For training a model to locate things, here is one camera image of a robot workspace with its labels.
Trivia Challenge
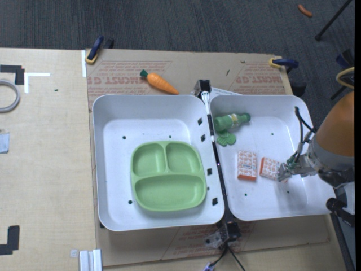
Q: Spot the orange sausage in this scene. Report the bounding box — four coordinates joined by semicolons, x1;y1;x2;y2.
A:
297;4;314;18

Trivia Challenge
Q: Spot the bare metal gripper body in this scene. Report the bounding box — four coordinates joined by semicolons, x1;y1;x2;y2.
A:
289;154;320;178

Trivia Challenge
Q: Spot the black block with thin wires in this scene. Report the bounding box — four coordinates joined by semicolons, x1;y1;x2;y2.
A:
193;79;212;97
204;221;243;248

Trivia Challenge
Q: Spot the orange carrot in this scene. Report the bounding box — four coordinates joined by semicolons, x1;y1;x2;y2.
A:
139;69;181;96

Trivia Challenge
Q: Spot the white paper sheet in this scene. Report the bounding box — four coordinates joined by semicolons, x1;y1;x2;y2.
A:
210;86;243;97

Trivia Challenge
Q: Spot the green divided plate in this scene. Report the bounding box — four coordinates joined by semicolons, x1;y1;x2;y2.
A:
130;140;208;212

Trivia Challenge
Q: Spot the green flat broccoli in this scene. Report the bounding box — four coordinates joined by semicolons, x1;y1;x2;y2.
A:
215;130;237;147

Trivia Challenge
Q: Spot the white plastic tray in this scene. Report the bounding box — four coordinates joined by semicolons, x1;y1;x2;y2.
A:
91;94;226;233
209;94;337;222

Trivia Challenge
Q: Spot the green bottle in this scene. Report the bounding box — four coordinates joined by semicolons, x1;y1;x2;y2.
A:
213;112;252;133

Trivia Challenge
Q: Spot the orange and white carton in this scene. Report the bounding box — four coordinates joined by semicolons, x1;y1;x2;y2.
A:
259;156;283;181
236;150;258;181

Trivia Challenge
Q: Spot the brown cardboard board, red print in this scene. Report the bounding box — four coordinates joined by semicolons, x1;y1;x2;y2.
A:
85;48;331;268

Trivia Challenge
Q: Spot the thin black and white rod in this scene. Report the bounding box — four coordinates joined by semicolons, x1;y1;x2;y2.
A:
202;92;231;226

